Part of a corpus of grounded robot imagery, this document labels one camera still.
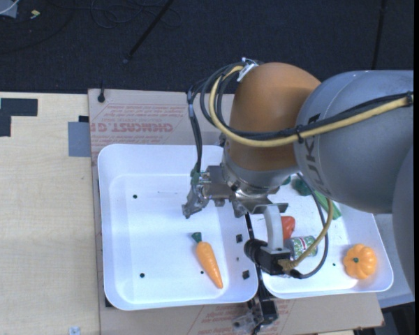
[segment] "cardboard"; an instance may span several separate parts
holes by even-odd
[[[102,335],[235,335],[232,321],[245,314],[246,304],[182,306],[121,311],[106,304],[103,290],[101,216],[96,159],[106,145],[115,143],[194,145],[186,94],[162,91],[89,90],[89,121],[93,174],[99,312]],[[224,96],[223,113],[229,118],[233,96]],[[218,144],[220,132],[194,103],[203,143]],[[298,335],[380,327],[383,315],[374,293],[329,295],[304,299],[275,299],[279,318],[264,335]]]

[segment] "white tray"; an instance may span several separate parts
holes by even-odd
[[[203,147],[203,164],[218,165],[222,148]],[[182,204],[190,188],[194,146],[111,144],[98,156],[103,233],[104,290],[108,301],[122,310],[169,306],[246,302],[258,289],[256,268],[244,254],[249,238],[243,217],[234,217],[229,202],[210,202],[186,219]],[[317,208],[310,196],[302,197],[290,185],[270,199],[287,202],[285,214],[294,216],[294,236],[321,231]],[[332,222],[328,258],[323,268],[304,280],[263,273],[267,289],[279,298],[312,297],[351,292],[379,292],[392,285],[392,270],[374,217],[338,205],[342,217]],[[252,215],[256,238],[267,240],[262,215]],[[193,232],[200,231],[218,259],[224,287],[218,289],[196,260]],[[341,259],[354,243],[373,247],[376,273],[365,281],[346,275]],[[298,267],[310,271],[323,253]]]

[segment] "wooden surface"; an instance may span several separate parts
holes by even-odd
[[[0,137],[0,334],[99,334],[90,158],[68,156],[86,95],[37,98]]]

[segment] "soda can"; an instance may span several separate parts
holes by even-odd
[[[309,247],[315,242],[314,236],[304,236],[304,237],[293,237],[286,239],[284,246],[291,251],[292,259],[298,259]],[[314,256],[318,252],[318,247],[315,247],[309,256]]]

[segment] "red toy vegetable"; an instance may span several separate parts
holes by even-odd
[[[202,233],[194,232],[191,235],[194,241],[197,242],[196,254],[202,268],[207,272],[208,276],[214,282],[216,287],[222,289],[222,275],[219,271],[219,265],[217,264],[217,259],[212,250],[211,244],[208,242],[202,241]]]
[[[295,230],[295,219],[292,216],[281,216],[281,224],[283,239],[291,238]]]

